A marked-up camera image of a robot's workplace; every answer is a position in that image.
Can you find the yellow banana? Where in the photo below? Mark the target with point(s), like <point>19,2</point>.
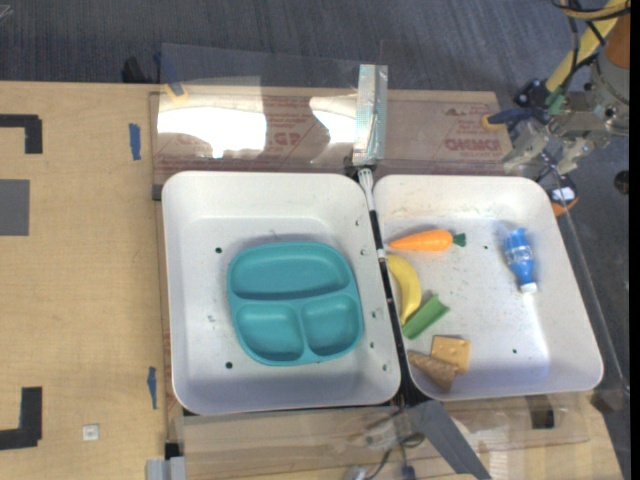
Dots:
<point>409,283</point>

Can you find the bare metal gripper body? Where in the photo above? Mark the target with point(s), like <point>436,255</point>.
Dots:
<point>592,118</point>

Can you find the green celery stick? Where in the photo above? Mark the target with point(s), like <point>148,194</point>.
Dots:
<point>425,317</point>

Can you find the yellow square biscuit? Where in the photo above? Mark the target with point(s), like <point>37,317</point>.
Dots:
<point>452,352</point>

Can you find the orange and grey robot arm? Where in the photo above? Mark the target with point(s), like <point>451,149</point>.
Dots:
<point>616,68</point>

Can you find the blue bottle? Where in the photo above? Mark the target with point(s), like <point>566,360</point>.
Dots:
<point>520,258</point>

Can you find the brown pizza slice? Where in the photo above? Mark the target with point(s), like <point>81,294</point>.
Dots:
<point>435,370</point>

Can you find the white plastic tray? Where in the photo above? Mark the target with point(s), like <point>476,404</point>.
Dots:
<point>500,328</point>
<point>200,268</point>

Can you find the thin black and white rod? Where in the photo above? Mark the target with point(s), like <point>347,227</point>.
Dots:
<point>381,255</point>

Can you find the orange carrot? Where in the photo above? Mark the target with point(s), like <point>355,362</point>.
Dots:
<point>425,241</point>

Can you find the teal divided plate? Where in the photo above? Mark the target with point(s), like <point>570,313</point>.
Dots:
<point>290,273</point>

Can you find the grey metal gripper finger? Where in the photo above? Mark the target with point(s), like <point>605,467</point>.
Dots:
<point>527,148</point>
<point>572,155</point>

